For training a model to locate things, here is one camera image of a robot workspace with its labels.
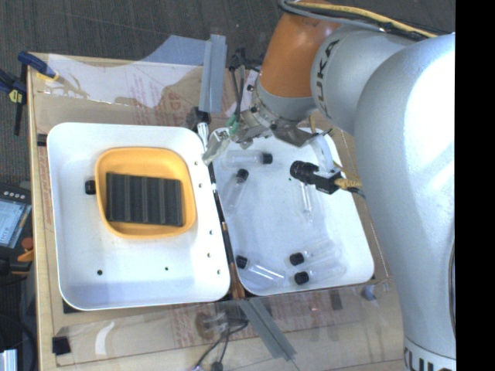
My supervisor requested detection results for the black cylinder on white bracket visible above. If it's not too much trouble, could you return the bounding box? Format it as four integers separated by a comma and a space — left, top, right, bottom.
289, 130, 343, 196

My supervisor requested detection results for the black ribbed block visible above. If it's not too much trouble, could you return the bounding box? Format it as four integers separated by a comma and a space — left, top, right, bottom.
104, 172, 184, 228

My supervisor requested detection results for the thin black and white rod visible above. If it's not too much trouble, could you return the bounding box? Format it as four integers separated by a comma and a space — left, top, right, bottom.
196, 121, 246, 301

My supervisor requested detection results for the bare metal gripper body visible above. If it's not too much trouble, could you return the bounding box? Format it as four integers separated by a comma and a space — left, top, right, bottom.
230, 104, 299, 149

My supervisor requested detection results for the white plastic tray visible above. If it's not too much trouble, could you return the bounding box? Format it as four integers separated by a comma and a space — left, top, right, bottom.
46, 121, 232, 311
207, 127, 376, 298

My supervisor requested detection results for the orange bowl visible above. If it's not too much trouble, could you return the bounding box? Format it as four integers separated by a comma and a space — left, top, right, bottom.
94, 146, 198, 240

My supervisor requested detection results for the brown cardboard board red print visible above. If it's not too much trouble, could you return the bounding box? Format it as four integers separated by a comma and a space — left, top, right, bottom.
27, 52, 405, 369

